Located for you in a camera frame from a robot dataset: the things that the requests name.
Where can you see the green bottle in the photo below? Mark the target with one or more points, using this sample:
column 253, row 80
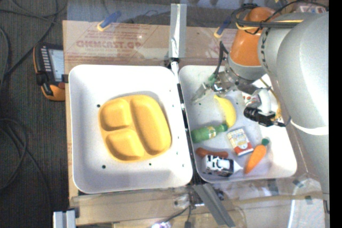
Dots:
column 204, row 134

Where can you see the yellow banana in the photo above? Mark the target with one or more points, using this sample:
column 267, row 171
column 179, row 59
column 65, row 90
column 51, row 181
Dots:
column 228, row 112

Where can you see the orange carrot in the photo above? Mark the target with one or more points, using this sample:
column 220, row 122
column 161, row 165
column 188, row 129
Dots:
column 256, row 157

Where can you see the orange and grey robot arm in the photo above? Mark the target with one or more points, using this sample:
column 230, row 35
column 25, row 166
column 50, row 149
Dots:
column 299, row 66

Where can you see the brown sausage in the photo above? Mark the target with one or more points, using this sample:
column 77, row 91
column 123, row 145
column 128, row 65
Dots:
column 211, row 153

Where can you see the black and white carton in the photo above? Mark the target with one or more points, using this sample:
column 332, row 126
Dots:
column 219, row 165

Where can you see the brown cardboard board red print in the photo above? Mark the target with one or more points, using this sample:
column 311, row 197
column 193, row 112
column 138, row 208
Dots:
column 112, row 42

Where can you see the black cylinder on white bracket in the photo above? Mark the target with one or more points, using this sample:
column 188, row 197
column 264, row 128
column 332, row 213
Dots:
column 258, row 113

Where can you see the white and red can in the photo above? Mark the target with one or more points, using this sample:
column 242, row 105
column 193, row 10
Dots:
column 249, row 99

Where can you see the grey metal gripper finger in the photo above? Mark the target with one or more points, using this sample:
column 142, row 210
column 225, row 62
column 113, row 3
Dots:
column 219, row 89
column 200, row 93

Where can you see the white plastic tray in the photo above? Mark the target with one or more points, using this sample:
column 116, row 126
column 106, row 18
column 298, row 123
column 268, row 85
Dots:
column 278, row 157
column 85, row 120

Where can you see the yellow divided plate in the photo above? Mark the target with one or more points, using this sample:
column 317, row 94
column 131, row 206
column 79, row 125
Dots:
column 149, row 120

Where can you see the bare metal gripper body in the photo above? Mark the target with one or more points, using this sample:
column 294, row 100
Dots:
column 229, row 81

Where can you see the red and white carton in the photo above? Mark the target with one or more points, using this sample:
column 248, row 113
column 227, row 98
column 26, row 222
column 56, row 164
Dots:
column 240, row 141

